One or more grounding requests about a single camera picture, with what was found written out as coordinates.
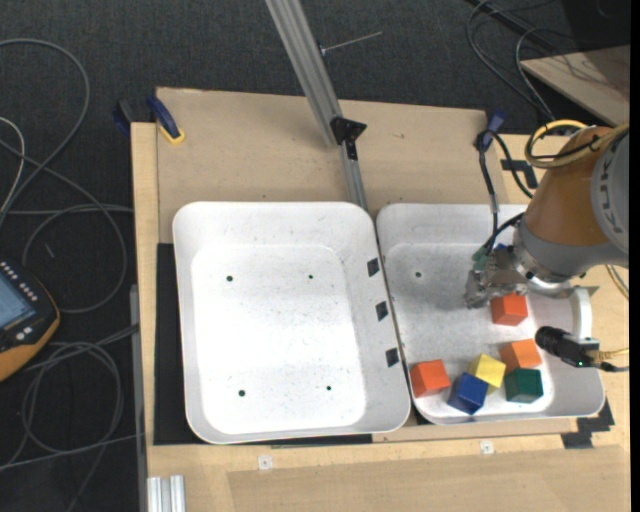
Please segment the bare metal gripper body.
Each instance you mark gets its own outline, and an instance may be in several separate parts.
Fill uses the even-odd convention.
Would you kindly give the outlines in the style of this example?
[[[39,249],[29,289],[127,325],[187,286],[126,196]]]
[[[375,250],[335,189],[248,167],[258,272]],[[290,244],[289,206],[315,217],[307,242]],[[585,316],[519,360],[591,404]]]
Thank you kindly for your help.
[[[479,248],[472,256],[472,269],[479,274],[480,290],[492,286],[495,296],[526,294],[543,288],[537,261],[523,248]]]

